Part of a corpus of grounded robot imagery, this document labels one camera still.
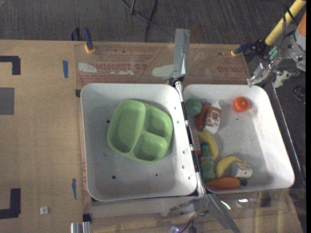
toy banana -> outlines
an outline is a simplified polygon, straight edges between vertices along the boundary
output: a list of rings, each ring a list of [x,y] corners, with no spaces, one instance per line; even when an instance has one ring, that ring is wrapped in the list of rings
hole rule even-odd
[[[232,162],[245,163],[241,161],[238,157],[230,155],[224,159],[222,159],[216,166],[215,174],[217,178],[220,178],[224,175],[225,171],[228,169],[229,165]]]
[[[208,151],[212,155],[213,161],[215,161],[218,156],[218,145],[214,137],[211,136],[210,133],[205,131],[197,131],[197,134],[199,136],[201,143],[208,143],[209,145]]]

small white cube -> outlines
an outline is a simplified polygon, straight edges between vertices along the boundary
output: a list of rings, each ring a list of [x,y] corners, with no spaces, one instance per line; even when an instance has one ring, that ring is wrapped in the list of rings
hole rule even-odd
[[[49,209],[47,206],[40,207],[40,215],[46,215],[49,213]]]

green divided plate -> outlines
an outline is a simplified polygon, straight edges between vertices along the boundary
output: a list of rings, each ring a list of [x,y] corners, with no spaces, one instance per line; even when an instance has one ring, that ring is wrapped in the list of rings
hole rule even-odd
[[[110,120],[107,140],[118,153],[151,163],[164,158],[172,134],[167,113],[138,100],[124,100]]]

gray carpet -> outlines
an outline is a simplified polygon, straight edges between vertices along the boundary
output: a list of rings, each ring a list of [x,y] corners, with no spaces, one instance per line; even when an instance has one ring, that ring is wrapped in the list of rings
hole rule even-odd
[[[121,0],[2,0],[0,39],[71,40],[87,26],[93,40],[143,41],[146,21]],[[294,0],[155,0],[147,41],[169,42],[175,28],[191,29],[192,43],[243,44],[266,37]],[[149,17],[153,0],[137,0]]]

black tape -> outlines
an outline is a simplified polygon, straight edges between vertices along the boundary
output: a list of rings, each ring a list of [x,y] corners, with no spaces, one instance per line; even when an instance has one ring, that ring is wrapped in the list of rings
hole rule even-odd
[[[0,87],[0,115],[14,115],[15,89]]]
[[[18,217],[20,210],[20,188],[11,189],[10,208],[0,210],[0,219]]]
[[[0,56],[0,62],[12,62],[12,75],[20,75],[20,58],[18,56]]]

